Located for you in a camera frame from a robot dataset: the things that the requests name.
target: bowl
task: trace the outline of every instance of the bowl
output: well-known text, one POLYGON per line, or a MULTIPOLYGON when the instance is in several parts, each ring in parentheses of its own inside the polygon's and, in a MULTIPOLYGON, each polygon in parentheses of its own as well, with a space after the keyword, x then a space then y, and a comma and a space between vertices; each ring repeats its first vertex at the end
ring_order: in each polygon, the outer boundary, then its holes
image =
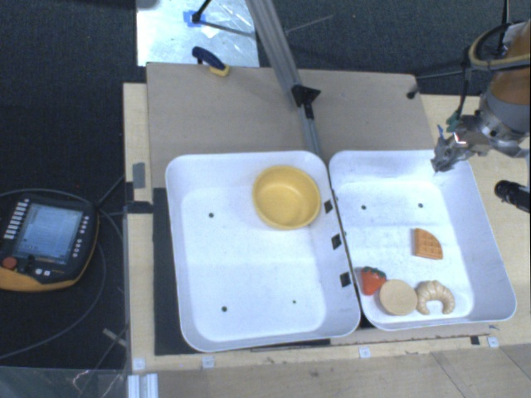
POLYGON ((268 226, 282 230, 307 226, 321 207, 314 179, 287 165, 262 171, 253 185, 252 199, 258 216, 268 226))

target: plastic sheet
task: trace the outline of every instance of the plastic sheet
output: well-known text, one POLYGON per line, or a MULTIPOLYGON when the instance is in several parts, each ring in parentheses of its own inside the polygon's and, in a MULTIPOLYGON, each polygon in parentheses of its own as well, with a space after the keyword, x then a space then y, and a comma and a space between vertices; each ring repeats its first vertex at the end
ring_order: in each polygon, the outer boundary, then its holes
POLYGON ((137 0, 138 65, 197 63, 192 48, 205 47, 229 66, 259 65, 255 28, 245 0, 212 0, 203 24, 191 15, 205 0, 137 0))
POLYGON ((0 367, 2 398, 122 398, 124 371, 0 367))

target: toy food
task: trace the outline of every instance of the toy food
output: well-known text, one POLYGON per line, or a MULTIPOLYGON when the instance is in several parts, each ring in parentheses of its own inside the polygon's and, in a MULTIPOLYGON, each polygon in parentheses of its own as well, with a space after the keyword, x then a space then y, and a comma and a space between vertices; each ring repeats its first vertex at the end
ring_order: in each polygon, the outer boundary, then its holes
POLYGON ((453 293, 437 280, 422 282, 417 287, 417 311, 421 314, 428 315, 430 310, 426 306, 428 301, 441 301, 442 313, 449 314, 455 308, 455 299, 453 293))
POLYGON ((387 278, 383 271, 372 267, 362 268, 362 292, 372 295, 386 282, 387 278))
POLYGON ((415 255, 442 260, 441 243, 429 231, 415 229, 415 255))
POLYGON ((380 303, 392 315, 408 315, 417 306, 415 289, 402 280, 388 280, 380 288, 380 303))

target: white tray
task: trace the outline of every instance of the white tray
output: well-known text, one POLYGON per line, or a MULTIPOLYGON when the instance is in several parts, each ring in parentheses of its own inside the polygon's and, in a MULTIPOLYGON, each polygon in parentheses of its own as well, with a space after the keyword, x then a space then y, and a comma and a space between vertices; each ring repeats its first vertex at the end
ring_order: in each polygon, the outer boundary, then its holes
POLYGON ((324 163, 309 152, 186 155, 166 171, 181 330, 204 352, 337 337, 360 308, 324 163), (319 186, 317 218, 294 231, 259 218, 252 185, 291 165, 319 186), (339 240, 339 246, 333 247, 339 240))
POLYGON ((356 279, 371 266, 388 279, 415 288, 439 280, 455 296, 455 310, 443 315, 416 310, 388 315, 373 296, 360 294, 369 321, 383 330, 476 323, 510 318, 516 298, 468 163, 435 174, 432 151, 344 151, 329 164, 330 178, 356 279), (443 260, 412 253, 412 231, 420 227, 439 239, 443 260))

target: black clamp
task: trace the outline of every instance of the black clamp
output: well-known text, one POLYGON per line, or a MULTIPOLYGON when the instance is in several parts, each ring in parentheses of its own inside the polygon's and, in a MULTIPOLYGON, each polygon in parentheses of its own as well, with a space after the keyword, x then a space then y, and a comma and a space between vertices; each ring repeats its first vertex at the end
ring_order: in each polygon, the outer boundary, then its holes
POLYGON ((300 84, 295 84, 291 87, 291 94, 295 98, 295 103, 300 108, 304 106, 304 112, 307 119, 314 119, 314 110, 312 109, 312 102, 321 93, 321 90, 310 89, 300 84))

